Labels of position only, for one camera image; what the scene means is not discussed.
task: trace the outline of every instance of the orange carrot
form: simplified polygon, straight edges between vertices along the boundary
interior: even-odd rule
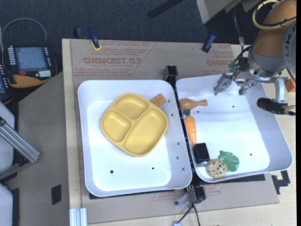
[[[187,134],[192,144],[195,145],[197,143],[197,129],[196,129],[196,121],[193,116],[187,115],[185,118],[185,126],[187,130]]]

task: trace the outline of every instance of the yellow plate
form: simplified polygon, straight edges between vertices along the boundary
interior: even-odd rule
[[[103,134],[121,150],[132,156],[145,156],[164,136],[168,119],[152,102],[127,93],[110,105],[100,126]]]

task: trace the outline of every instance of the yellow cable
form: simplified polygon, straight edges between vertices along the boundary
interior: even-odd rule
[[[288,24],[291,24],[295,21],[297,21],[297,17],[291,18],[289,20],[283,21],[281,24],[277,24],[274,26],[266,26],[266,25],[260,25],[257,21],[256,21],[256,14],[259,11],[259,9],[261,9],[264,5],[268,4],[268,3],[277,3],[279,2],[278,0],[266,0],[262,3],[260,3],[257,7],[257,9],[254,10],[253,15],[252,15],[252,21],[253,24],[260,29],[264,29],[264,30],[272,30],[272,29],[278,29],[278,28],[283,28],[285,26],[287,26]]]

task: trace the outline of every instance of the toy carrot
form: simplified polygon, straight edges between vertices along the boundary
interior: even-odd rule
[[[190,115],[190,110],[184,110],[185,118],[185,126],[187,130],[187,134],[192,144],[195,145],[197,143],[197,129],[196,129],[196,121],[193,116]]]

